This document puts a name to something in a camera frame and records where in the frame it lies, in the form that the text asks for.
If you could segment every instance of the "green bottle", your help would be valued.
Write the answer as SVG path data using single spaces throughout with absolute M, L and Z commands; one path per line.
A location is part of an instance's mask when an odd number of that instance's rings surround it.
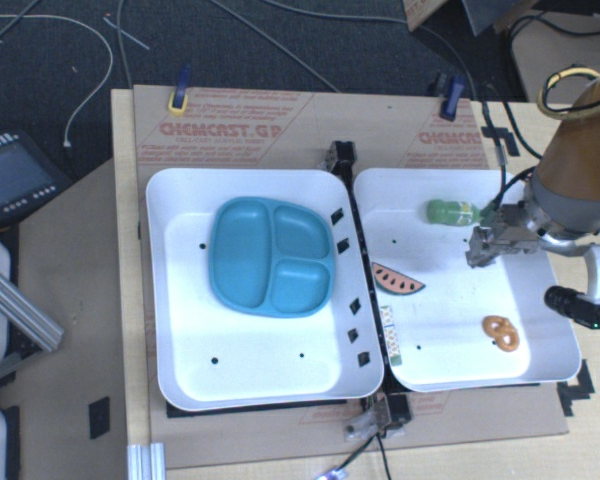
M 427 203 L 427 219 L 432 224 L 469 226 L 480 220 L 480 209 L 465 201 L 433 199 Z

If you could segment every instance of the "white cable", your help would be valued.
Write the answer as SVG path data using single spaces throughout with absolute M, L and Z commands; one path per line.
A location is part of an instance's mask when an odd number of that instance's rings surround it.
M 17 14 L 0 14 L 0 18 L 2 18 L 2 19 L 12 19 L 12 18 L 15 18 L 16 16 L 17 16 Z M 91 98 L 93 98 L 96 95 L 96 93 L 100 89 L 102 89 L 104 84 L 107 83 L 107 80 L 109 80 L 109 77 L 111 76 L 111 71 L 113 70 L 113 50 L 111 50 L 111 46 L 109 45 L 107 40 L 102 36 L 102 34 L 100 34 L 100 32 L 98 32 L 96 29 L 90 27 L 86 23 L 82 23 L 81 21 L 74 20 L 73 18 L 67 18 L 66 16 L 56 16 L 53 14 L 30 14 L 30 15 L 22 16 L 22 18 L 23 19 L 52 19 L 52 20 L 67 21 L 69 23 L 79 25 L 82 28 L 87 29 L 89 32 L 94 33 L 98 37 L 98 39 L 100 39 L 100 41 L 102 41 L 102 44 L 104 44 L 105 48 L 109 52 L 109 67 L 107 68 L 107 72 L 104 75 L 104 78 L 100 81 L 100 83 L 96 86 L 96 88 L 93 91 L 91 91 L 91 93 L 89 93 L 89 95 L 82 101 L 82 103 L 80 103 L 80 105 L 78 105 L 78 107 L 73 111 L 73 113 L 69 117 L 69 120 L 67 121 L 67 124 L 64 128 L 64 142 L 62 143 L 62 145 L 65 148 L 71 148 L 71 141 L 69 140 L 69 129 L 71 128 L 71 125 L 73 124 L 73 121 L 76 118 L 76 116 L 78 115 L 78 113 L 91 100 Z

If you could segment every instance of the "watermelon slice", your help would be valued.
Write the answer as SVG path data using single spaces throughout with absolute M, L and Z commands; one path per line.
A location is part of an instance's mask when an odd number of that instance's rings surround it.
M 419 292 L 425 285 L 412 277 L 396 272 L 380 263 L 371 263 L 373 277 L 379 286 L 396 295 L 410 295 Z

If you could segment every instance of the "blue divided plate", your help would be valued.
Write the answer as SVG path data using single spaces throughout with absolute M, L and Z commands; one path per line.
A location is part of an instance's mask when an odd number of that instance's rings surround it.
M 209 277 L 228 307 L 253 315 L 309 316 L 331 298 L 331 230 L 316 212 L 262 197 L 231 199 L 218 210 Z

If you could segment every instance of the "robotic arm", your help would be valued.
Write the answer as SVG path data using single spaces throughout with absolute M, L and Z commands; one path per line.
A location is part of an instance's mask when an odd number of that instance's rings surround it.
M 548 91 L 569 76 L 592 81 L 572 107 L 550 108 Z M 467 263 L 485 267 L 502 254 L 529 254 L 538 248 L 582 256 L 589 276 L 587 293 L 554 286 L 547 290 L 545 303 L 579 324 L 600 329 L 600 245 L 575 242 L 600 231 L 600 73 L 575 67 L 556 73 L 537 103 L 544 114 L 560 119 L 558 129 L 540 163 L 510 182 L 525 182 L 523 198 L 517 204 L 500 204 L 501 192 L 482 211 Z

